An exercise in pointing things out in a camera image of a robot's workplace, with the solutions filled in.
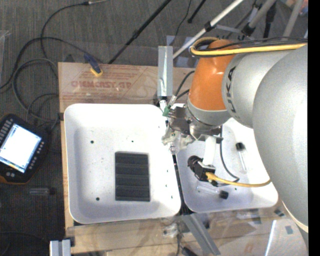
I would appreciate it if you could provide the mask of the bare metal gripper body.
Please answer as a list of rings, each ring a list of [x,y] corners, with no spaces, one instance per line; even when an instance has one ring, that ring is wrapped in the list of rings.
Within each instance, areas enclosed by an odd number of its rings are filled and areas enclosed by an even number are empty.
[[[176,106],[169,111],[167,133],[174,133],[193,140],[202,140],[205,136],[219,136],[221,125],[208,124],[196,118],[186,106]]]

